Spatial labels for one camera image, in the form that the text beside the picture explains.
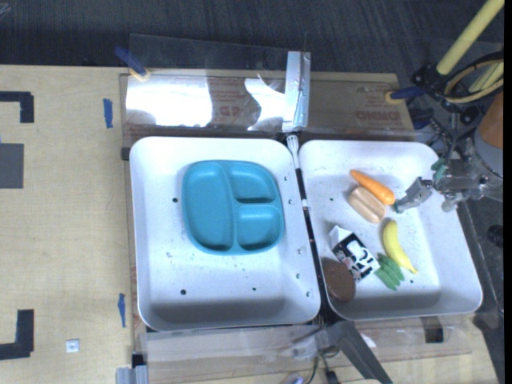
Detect orange carrot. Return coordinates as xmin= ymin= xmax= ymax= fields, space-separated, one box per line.
xmin=349 ymin=168 xmax=397 ymax=206

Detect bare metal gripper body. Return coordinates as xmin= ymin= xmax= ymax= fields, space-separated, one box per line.
xmin=433 ymin=159 xmax=504 ymax=203

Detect tan sausage in bun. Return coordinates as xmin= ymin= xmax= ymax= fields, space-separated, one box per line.
xmin=346 ymin=186 xmax=388 ymax=225

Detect blue divided plate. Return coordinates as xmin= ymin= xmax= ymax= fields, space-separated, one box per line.
xmin=180 ymin=158 xmax=286 ymax=256

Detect yellow banana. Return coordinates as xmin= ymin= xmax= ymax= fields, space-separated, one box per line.
xmin=382 ymin=218 xmax=418 ymax=275

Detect green pea pods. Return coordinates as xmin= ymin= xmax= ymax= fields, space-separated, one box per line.
xmin=374 ymin=252 xmax=406 ymax=292

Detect white plastic tray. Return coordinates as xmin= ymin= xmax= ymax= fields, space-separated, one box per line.
xmin=128 ymin=135 xmax=322 ymax=333
xmin=298 ymin=138 xmax=484 ymax=322

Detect black and white carton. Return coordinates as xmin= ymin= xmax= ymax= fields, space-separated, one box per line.
xmin=328 ymin=225 xmax=382 ymax=283

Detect brown round biscuit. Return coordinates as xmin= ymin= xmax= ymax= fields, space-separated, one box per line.
xmin=320 ymin=257 xmax=358 ymax=304

